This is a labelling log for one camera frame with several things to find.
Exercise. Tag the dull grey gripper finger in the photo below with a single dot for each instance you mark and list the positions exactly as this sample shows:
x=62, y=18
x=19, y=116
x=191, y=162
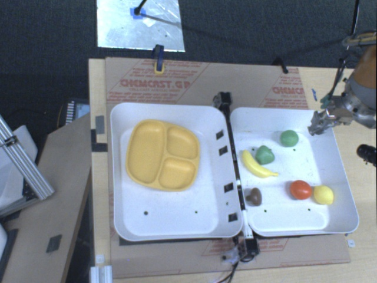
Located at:
x=317, y=125
x=330, y=117

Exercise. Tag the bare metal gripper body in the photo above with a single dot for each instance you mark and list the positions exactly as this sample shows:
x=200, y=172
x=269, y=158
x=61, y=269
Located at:
x=353, y=112

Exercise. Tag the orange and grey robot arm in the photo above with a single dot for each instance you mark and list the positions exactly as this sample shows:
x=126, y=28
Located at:
x=366, y=69

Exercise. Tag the green round fruit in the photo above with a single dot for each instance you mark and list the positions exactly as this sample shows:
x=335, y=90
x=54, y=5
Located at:
x=289, y=138

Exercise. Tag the green bell pepper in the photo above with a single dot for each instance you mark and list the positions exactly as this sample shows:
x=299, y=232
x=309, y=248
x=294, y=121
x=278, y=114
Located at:
x=264, y=155

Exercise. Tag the red tomato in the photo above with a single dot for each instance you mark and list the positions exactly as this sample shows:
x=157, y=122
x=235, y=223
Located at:
x=300, y=190

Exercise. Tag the yellow lemon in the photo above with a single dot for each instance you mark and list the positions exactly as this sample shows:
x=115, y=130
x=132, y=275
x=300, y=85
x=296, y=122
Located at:
x=323, y=194

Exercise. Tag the yellow banana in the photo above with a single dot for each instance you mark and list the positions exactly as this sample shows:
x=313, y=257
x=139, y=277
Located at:
x=253, y=165

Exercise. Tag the thin black and white rod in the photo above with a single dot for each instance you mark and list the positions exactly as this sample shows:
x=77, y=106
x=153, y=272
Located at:
x=234, y=161

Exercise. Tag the brown mushroom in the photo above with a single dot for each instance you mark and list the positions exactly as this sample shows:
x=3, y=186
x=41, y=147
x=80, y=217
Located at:
x=254, y=197

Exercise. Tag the white plastic tray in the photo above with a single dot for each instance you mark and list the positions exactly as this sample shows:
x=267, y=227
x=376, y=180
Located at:
x=294, y=220
x=176, y=217

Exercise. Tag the brown cardboard board red print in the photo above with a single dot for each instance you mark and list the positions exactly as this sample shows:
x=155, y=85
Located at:
x=188, y=78

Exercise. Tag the yellow divided plate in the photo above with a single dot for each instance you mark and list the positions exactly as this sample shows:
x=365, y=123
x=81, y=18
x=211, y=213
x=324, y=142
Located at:
x=147, y=152

